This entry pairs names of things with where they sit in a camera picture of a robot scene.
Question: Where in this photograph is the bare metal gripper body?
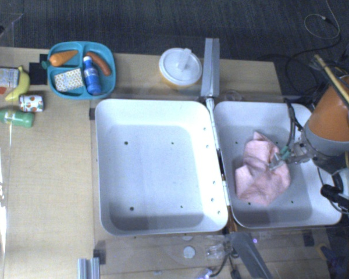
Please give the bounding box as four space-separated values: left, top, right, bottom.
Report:
282 139 318 164

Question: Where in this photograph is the pink cloth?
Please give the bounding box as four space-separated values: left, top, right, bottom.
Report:
234 131 291 206

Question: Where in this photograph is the white plastic tray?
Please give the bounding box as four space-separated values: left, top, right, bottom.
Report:
213 101 343 229
94 98 229 237

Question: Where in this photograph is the yellow cup with white lid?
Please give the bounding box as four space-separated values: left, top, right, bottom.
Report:
158 47 203 90

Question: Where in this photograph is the blue divided plate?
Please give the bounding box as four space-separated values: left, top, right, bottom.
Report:
47 41 116 101

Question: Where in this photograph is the brown sausage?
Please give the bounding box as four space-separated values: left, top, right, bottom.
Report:
86 51 112 77

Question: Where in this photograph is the blue bottle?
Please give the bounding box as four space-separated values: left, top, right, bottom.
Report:
83 56 102 96

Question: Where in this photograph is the yellow and white packet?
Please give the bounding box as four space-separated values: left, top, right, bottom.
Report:
54 68 85 93

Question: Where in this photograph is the orange carrot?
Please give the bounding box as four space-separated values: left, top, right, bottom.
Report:
41 49 79 69

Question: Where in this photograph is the white can with orange print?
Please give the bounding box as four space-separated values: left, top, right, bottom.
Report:
18 94 44 113

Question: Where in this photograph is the green bottle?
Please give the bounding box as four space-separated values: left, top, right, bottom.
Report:
0 108 35 128

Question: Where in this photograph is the yellow banana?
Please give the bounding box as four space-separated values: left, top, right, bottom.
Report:
5 65 31 102

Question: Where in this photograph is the white and red carton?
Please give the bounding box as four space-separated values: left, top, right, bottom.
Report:
0 66 20 95

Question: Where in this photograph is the black cylinder on white bracket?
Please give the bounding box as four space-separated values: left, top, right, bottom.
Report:
320 167 349 212

